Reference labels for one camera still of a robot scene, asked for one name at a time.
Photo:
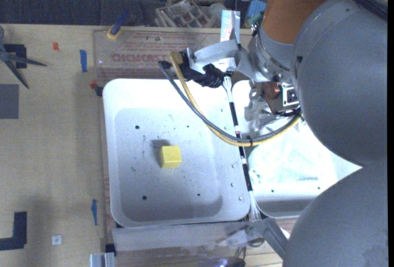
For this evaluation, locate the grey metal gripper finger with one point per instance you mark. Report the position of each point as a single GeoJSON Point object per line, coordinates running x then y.
{"type": "Point", "coordinates": [254, 99]}
{"type": "Point", "coordinates": [269, 116]}

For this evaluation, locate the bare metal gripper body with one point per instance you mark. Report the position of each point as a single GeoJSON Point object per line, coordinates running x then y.
{"type": "Point", "coordinates": [272, 92]}

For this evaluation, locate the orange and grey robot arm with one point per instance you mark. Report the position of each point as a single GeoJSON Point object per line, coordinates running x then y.
{"type": "Point", "coordinates": [341, 81]}

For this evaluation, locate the thin black and white rod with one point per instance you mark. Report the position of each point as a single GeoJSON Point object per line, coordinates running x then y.
{"type": "Point", "coordinates": [234, 112]}

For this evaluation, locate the white plastic tray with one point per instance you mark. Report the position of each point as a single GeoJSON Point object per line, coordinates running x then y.
{"type": "Point", "coordinates": [289, 164]}
{"type": "Point", "coordinates": [184, 185]}

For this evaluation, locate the yellow cube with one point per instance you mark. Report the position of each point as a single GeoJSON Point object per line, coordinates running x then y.
{"type": "Point", "coordinates": [170, 156]}

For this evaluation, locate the brown cardboard board red print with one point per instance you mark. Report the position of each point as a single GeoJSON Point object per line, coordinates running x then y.
{"type": "Point", "coordinates": [129, 58]}

